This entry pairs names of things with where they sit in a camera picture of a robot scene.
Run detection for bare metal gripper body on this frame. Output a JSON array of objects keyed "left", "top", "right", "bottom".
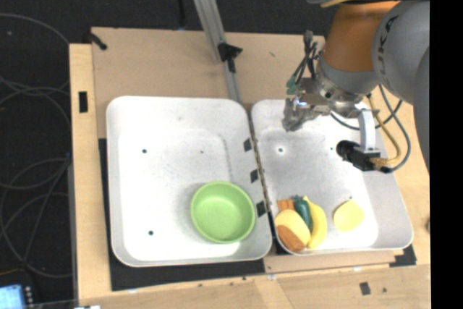
[{"left": 295, "top": 77, "right": 364, "bottom": 119}]

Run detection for white plastic tray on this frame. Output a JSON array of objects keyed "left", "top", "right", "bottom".
[
  {"left": 250, "top": 98, "right": 415, "bottom": 257},
  {"left": 105, "top": 95, "right": 273, "bottom": 268}
]

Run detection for orange carrot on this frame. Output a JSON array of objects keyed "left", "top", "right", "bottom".
[{"left": 276, "top": 198, "right": 296, "bottom": 213}]

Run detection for green toy pepper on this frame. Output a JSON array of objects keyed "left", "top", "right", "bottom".
[{"left": 294, "top": 195, "right": 313, "bottom": 231}]

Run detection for yellow toy fruit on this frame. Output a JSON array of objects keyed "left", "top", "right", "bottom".
[{"left": 332, "top": 196, "right": 366, "bottom": 233}]

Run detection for yellow banana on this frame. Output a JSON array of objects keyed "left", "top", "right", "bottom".
[{"left": 302, "top": 195, "right": 328, "bottom": 250}]

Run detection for yellow and brown bread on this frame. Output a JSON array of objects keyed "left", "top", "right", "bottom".
[{"left": 273, "top": 209, "right": 312, "bottom": 253}]

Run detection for green bowl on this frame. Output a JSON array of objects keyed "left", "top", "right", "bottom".
[{"left": 190, "top": 180, "right": 257, "bottom": 245}]

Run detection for pale wood board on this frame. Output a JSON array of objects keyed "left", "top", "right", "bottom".
[{"left": 90, "top": 26, "right": 407, "bottom": 274}]

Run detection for black cylinder on white bracket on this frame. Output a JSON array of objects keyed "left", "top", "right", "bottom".
[{"left": 336, "top": 108, "right": 383, "bottom": 172}]

